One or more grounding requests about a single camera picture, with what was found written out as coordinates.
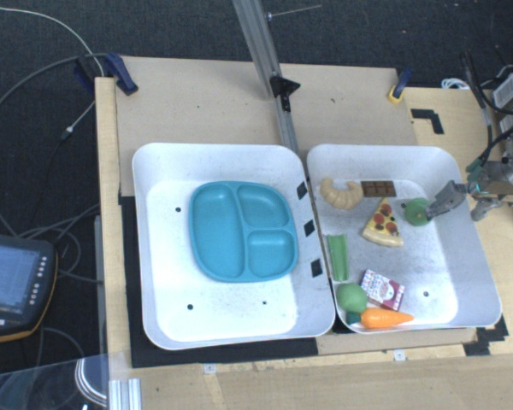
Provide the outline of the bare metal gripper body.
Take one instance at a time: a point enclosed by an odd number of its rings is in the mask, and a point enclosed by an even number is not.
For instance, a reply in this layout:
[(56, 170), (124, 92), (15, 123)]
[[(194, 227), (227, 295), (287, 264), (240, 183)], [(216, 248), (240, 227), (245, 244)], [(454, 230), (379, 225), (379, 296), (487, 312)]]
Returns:
[(477, 192), (513, 196), (513, 126), (494, 138), (478, 160)]

